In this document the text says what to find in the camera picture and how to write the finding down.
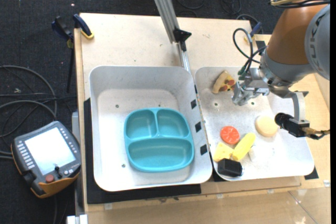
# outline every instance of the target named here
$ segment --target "tomato slice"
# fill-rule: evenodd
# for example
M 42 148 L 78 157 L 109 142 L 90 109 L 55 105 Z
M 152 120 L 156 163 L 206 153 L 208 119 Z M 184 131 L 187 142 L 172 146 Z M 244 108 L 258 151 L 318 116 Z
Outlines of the tomato slice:
M 220 131 L 220 137 L 223 141 L 230 145 L 235 145 L 239 142 L 240 135 L 233 126 L 224 126 Z

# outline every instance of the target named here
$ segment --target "screen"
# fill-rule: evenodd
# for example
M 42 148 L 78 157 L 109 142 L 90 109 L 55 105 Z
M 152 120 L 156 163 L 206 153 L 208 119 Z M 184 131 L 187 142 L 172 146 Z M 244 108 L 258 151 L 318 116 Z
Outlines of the screen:
M 26 145 L 43 175 L 73 162 L 76 158 L 58 128 L 26 140 Z

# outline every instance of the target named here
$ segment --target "wooden edge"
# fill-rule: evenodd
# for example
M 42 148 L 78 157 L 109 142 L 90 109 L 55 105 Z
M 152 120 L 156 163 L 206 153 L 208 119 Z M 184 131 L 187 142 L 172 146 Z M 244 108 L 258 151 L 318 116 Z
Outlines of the wooden edge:
M 84 137 L 84 77 L 83 77 L 83 59 L 82 59 L 82 42 L 81 32 L 79 28 L 75 28 L 74 35 L 74 50 L 75 50 L 75 65 L 76 65 L 76 82 L 77 82 L 77 107 L 80 133 L 80 152 L 81 152 L 81 188 L 83 198 L 83 209 L 88 210 L 87 192 L 86 192 L 86 158 L 85 158 L 85 137 Z

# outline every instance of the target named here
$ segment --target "emergency stop button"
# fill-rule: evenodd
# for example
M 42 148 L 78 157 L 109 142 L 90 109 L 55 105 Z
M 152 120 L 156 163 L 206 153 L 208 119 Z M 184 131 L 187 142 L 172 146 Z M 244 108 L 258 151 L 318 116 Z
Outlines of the emergency stop button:
M 53 175 L 47 175 L 46 176 L 46 183 L 51 183 L 51 182 L 54 182 L 55 181 L 55 178 Z

